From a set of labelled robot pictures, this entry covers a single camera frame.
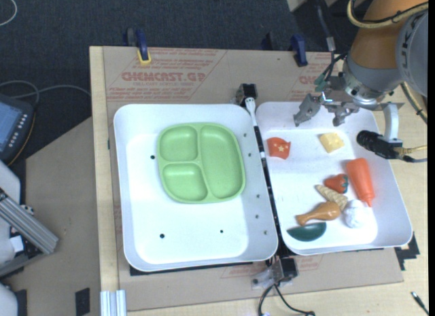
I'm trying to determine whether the red strawberry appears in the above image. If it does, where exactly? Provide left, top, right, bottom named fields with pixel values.
left=324, top=173, right=350, bottom=195

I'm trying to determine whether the orange carrot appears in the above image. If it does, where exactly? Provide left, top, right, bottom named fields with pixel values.
left=345, top=157, right=376, bottom=208

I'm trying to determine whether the brown cardboard board red print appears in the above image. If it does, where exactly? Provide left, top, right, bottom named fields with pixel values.
left=101, top=46, right=405, bottom=311

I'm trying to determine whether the black cylinder on white bracket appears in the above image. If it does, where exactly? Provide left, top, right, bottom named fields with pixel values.
left=356, top=103, right=405, bottom=160

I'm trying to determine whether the red flag with yellow stars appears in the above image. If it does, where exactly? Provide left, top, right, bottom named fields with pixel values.
left=266, top=137, right=292, bottom=160

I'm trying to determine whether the brown chicken drumstick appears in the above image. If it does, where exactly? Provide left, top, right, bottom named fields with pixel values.
left=294, top=201, right=342, bottom=227

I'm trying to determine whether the thin black and white rod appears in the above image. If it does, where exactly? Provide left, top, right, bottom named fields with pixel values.
left=245, top=98, right=283, bottom=258

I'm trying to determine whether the dark green crescent slice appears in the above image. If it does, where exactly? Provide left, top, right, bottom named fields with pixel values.
left=286, top=222, right=328, bottom=243

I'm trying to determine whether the white ice cream cone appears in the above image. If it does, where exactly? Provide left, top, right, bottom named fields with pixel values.
left=315, top=184, right=374, bottom=230

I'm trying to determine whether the yellow cheese wedge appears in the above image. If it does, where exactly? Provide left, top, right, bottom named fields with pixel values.
left=318, top=132, right=345, bottom=154

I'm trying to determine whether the green divided plate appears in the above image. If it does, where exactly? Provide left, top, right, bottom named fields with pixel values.
left=156, top=122, right=246, bottom=205

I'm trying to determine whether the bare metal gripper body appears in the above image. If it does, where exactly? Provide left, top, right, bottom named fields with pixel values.
left=321, top=83, right=387, bottom=112

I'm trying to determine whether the white plastic tray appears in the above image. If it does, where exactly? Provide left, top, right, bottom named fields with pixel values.
left=113, top=103, right=279, bottom=273
left=254, top=101, right=414, bottom=256

